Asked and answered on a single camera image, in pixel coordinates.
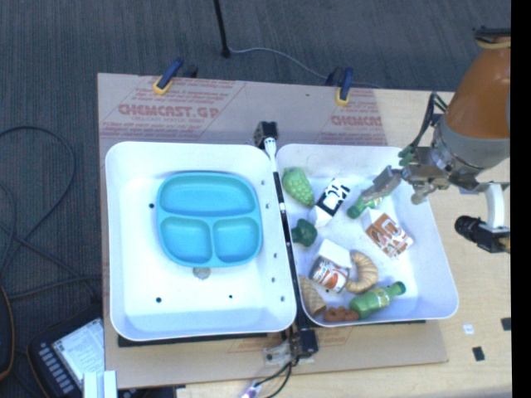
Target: toy food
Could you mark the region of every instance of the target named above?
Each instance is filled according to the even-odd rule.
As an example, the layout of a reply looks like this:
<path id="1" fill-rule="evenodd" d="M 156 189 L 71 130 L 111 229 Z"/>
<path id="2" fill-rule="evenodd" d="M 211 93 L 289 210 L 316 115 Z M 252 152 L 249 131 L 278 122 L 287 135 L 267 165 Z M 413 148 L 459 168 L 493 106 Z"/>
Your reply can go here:
<path id="1" fill-rule="evenodd" d="M 365 233 L 390 258 L 397 258 L 413 244 L 413 239 L 384 212 L 374 209 L 365 212 L 362 226 Z"/>
<path id="2" fill-rule="evenodd" d="M 282 176 L 282 186 L 298 203 L 308 208 L 314 205 L 314 190 L 302 168 L 286 168 Z"/>
<path id="3" fill-rule="evenodd" d="M 336 293 L 341 292 L 347 284 L 349 269 L 318 256 L 309 272 L 309 279 L 316 284 Z"/>
<path id="4" fill-rule="evenodd" d="M 347 198 L 349 192 L 350 189 L 348 187 L 341 184 L 339 180 L 333 178 L 309 212 L 309 221 L 317 228 L 326 226 L 339 210 L 339 207 L 343 204 L 343 201 Z"/>
<path id="5" fill-rule="evenodd" d="M 311 222 L 300 218 L 297 226 L 291 229 L 291 239 L 302 246 L 311 246 L 317 239 L 317 229 Z"/>
<path id="6" fill-rule="evenodd" d="M 315 290 L 311 282 L 303 275 L 299 276 L 300 291 L 304 299 L 304 305 L 312 316 L 316 316 L 324 311 L 326 302 Z"/>
<path id="7" fill-rule="evenodd" d="M 360 294 L 369 290 L 378 282 L 378 268 L 373 261 L 362 252 L 350 252 L 350 258 L 356 264 L 358 277 L 348 279 L 345 288 L 353 294 Z"/>
<path id="8" fill-rule="evenodd" d="M 359 314 L 343 306 L 329 307 L 324 311 L 324 321 L 327 323 L 353 322 L 359 319 Z"/>
<path id="9" fill-rule="evenodd" d="M 380 205 L 380 202 L 382 202 L 382 200 L 382 197 L 374 197 L 370 201 L 365 202 L 363 200 L 363 195 L 360 195 L 357 201 L 349 209 L 347 209 L 347 216 L 355 220 L 362 214 L 365 208 L 374 209 L 378 205 Z"/>
<path id="10" fill-rule="evenodd" d="M 353 298 L 348 308 L 359 314 L 360 318 L 367 318 L 381 308 L 387 307 L 398 295 L 406 292 L 403 282 L 395 282 L 386 288 L 373 288 L 363 295 Z"/>

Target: toy vegetable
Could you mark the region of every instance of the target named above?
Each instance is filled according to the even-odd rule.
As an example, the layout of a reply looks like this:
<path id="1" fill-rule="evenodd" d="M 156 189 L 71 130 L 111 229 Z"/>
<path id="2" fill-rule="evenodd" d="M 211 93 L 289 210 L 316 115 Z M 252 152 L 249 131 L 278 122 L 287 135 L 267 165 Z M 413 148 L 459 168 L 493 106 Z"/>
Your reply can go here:
<path id="1" fill-rule="evenodd" d="M 350 252 L 350 258 L 356 264 L 358 278 L 348 279 L 345 288 L 353 294 L 360 294 L 378 282 L 378 268 L 368 256 L 361 252 Z"/>
<path id="2" fill-rule="evenodd" d="M 301 218 L 297 221 L 297 226 L 291 229 L 291 239 L 295 243 L 308 247 L 315 242 L 317 238 L 317 229 L 312 223 Z"/>
<path id="3" fill-rule="evenodd" d="M 286 168 L 282 176 L 282 186 L 298 203 L 308 208 L 314 205 L 314 190 L 302 168 Z"/>

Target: green broccoli toy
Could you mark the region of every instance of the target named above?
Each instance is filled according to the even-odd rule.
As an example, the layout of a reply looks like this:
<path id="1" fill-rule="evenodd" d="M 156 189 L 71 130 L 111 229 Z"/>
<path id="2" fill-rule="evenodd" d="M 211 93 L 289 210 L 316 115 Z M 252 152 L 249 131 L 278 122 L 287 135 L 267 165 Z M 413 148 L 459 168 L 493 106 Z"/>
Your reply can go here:
<path id="1" fill-rule="evenodd" d="M 295 243 L 308 247 L 317 239 L 317 229 L 304 218 L 297 221 L 297 226 L 291 229 L 291 239 Z"/>

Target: cardboard sheet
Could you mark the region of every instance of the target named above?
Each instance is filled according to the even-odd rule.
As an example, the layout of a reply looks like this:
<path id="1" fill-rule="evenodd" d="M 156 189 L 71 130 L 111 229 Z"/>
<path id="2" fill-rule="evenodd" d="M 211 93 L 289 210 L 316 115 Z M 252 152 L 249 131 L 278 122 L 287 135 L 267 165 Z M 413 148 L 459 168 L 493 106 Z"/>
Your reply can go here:
<path id="1" fill-rule="evenodd" d="M 262 349 L 281 342 L 265 337 L 120 347 L 109 319 L 109 237 L 105 155 L 125 140 L 175 143 L 252 143 L 260 121 L 275 121 L 278 146 L 287 143 L 387 145 L 371 90 L 351 89 L 346 107 L 335 88 L 241 81 L 175 79 L 164 96 L 155 76 L 98 75 L 105 366 L 118 387 L 179 385 L 266 376 Z M 319 328 L 319 352 L 294 374 L 447 361 L 437 322 Z"/>

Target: white tray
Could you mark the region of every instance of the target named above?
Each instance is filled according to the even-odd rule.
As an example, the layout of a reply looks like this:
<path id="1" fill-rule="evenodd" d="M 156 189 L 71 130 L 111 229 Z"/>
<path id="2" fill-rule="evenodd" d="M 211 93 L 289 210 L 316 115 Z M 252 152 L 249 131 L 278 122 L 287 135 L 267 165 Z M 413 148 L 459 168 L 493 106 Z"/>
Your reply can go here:
<path id="1" fill-rule="evenodd" d="M 398 166 L 399 148 L 288 144 L 277 153 L 280 175 L 286 167 L 304 169 L 315 199 L 337 178 L 350 193 L 339 212 L 330 223 L 318 229 L 317 240 L 305 248 L 294 244 L 295 265 L 298 274 L 308 276 L 320 243 L 327 238 L 347 250 L 359 250 L 369 256 L 378 267 L 377 285 L 387 286 L 402 281 L 407 291 L 389 307 L 374 313 L 370 318 L 356 322 L 327 323 L 323 315 L 309 318 L 324 327 L 336 327 L 365 323 L 390 323 L 434 318 L 448 318 L 457 310 L 459 299 L 450 272 L 445 251 L 431 213 L 430 204 L 411 203 L 413 189 L 402 182 L 391 196 L 378 207 L 398 223 L 414 240 L 413 245 L 396 259 L 383 253 L 362 229 L 361 219 L 347 217 L 347 209 L 355 203 L 360 192 L 372 186 L 372 180 L 387 166 Z M 308 219 L 304 208 L 285 193 L 289 223 L 294 227 L 299 218 Z M 317 285 L 316 289 L 329 306 L 348 307 L 354 294 L 344 290 L 339 294 Z"/>
<path id="2" fill-rule="evenodd" d="M 244 177 L 261 206 L 263 243 L 250 262 L 212 268 L 200 280 L 173 262 L 157 234 L 153 205 L 182 171 Z M 123 142 L 105 158 L 110 238 L 110 319 L 132 341 L 279 332 L 296 303 L 268 157 L 248 145 Z"/>

